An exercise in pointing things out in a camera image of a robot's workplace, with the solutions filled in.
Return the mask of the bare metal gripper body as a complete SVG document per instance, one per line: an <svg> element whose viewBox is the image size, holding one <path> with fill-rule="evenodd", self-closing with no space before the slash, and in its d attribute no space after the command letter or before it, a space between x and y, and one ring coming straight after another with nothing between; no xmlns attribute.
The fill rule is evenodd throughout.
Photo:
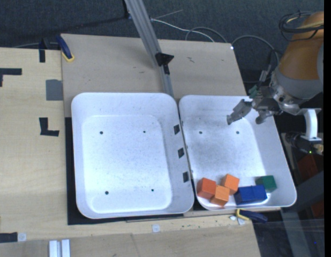
<svg viewBox="0 0 331 257"><path fill-rule="evenodd" d="M253 86L251 99L252 107L257 111L272 114L287 112L292 115L297 115L300 106L307 101L289 93L277 80L271 81L268 86Z"/></svg>

